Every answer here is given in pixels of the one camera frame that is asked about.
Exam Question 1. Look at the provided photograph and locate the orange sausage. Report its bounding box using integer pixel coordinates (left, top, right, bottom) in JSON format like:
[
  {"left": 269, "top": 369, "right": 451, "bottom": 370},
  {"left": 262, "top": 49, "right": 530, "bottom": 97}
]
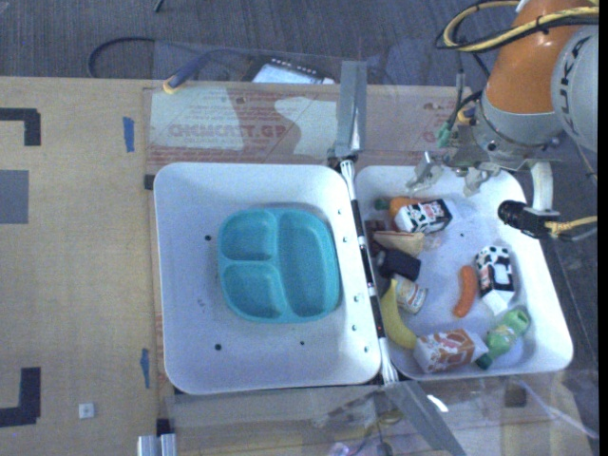
[{"left": 451, "top": 264, "right": 478, "bottom": 319}]

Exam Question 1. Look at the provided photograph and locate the green bottle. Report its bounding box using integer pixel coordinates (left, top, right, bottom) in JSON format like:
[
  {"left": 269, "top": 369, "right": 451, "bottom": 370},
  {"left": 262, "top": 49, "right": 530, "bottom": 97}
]
[{"left": 475, "top": 307, "right": 532, "bottom": 371}]

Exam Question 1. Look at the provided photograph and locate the small white and orange can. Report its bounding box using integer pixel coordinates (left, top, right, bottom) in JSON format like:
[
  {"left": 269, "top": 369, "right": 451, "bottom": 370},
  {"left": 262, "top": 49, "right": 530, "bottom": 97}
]
[{"left": 393, "top": 275, "right": 429, "bottom": 315}]

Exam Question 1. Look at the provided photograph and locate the yellow banana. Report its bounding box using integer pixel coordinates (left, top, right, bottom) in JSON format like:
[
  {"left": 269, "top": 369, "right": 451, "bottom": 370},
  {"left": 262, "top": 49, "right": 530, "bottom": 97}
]
[{"left": 379, "top": 277, "right": 420, "bottom": 351}]

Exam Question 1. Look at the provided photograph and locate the white plastic tray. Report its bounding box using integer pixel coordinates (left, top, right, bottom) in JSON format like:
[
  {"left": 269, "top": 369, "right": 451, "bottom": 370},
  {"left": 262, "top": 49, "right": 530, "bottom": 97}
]
[
  {"left": 152, "top": 161, "right": 384, "bottom": 396},
  {"left": 353, "top": 164, "right": 575, "bottom": 382}
]

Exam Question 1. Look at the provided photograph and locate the black bottle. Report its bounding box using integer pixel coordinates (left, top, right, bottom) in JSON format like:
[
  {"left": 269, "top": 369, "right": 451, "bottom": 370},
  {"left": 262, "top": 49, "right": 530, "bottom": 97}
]
[{"left": 377, "top": 249, "right": 423, "bottom": 283}]

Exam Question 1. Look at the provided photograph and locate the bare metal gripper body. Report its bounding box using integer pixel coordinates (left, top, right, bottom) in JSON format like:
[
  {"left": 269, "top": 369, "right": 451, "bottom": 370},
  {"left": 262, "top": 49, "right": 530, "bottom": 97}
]
[{"left": 443, "top": 123, "right": 524, "bottom": 174}]

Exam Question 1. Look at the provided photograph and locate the brown cardboard board red print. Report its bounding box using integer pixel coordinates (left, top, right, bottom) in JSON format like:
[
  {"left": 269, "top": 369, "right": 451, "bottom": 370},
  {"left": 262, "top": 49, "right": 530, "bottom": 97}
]
[{"left": 142, "top": 81, "right": 542, "bottom": 428}]

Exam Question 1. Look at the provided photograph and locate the orange carrot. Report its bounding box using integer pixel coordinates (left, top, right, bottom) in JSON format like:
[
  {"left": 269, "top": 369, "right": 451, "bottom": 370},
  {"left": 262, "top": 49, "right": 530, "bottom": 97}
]
[{"left": 373, "top": 196, "right": 422, "bottom": 219}]

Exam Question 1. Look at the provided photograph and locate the orange and white carton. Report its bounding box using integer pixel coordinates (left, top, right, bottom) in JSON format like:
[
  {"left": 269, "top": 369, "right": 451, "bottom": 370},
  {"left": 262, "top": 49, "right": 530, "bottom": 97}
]
[{"left": 412, "top": 328, "right": 490, "bottom": 375}]

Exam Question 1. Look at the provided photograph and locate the black cylinder on white bracket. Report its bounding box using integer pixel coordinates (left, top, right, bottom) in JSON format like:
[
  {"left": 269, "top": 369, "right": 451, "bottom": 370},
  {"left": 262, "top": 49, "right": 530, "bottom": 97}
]
[{"left": 497, "top": 161, "right": 562, "bottom": 240}]

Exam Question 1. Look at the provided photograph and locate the blue divided plate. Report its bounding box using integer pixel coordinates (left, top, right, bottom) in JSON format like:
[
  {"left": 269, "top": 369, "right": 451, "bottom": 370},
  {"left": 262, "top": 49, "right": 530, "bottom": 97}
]
[{"left": 217, "top": 206, "right": 342, "bottom": 325}]

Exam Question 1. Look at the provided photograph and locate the large cow print carton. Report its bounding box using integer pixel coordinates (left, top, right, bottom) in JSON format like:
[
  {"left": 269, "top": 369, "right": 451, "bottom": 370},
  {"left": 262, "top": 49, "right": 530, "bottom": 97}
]
[{"left": 474, "top": 245, "right": 517, "bottom": 316}]

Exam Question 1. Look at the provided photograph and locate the small cow print carton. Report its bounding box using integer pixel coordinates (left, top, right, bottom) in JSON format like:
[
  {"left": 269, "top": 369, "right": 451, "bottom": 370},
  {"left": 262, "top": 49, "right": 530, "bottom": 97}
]
[{"left": 393, "top": 199, "right": 454, "bottom": 236}]

